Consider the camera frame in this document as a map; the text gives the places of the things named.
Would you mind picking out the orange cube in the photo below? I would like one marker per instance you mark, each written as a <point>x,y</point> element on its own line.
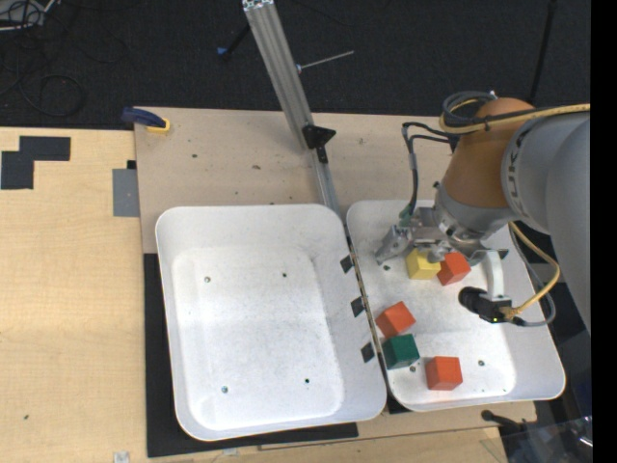
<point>395,318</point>
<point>454,268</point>
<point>443,373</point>

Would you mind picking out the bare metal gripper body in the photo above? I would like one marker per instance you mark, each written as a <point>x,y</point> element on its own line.
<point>426,227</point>

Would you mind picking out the green cube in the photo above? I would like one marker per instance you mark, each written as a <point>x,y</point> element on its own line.
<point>401,351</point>

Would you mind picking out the black cylinder on white bracket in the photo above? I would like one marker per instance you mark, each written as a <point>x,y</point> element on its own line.
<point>494,278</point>

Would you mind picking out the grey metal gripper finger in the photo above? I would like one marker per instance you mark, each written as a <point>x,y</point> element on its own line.
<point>394,243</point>
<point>439,253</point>

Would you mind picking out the pale brown flat board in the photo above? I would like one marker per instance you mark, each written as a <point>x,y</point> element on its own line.
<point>226,167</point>

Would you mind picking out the white plastic tray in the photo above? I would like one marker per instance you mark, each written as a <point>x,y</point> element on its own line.
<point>250,335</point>
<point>448,326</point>

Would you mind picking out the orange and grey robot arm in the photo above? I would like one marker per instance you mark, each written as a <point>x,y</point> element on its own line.
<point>540,162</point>

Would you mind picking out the yellow cube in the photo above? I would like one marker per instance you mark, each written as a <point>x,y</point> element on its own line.
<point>421,265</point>

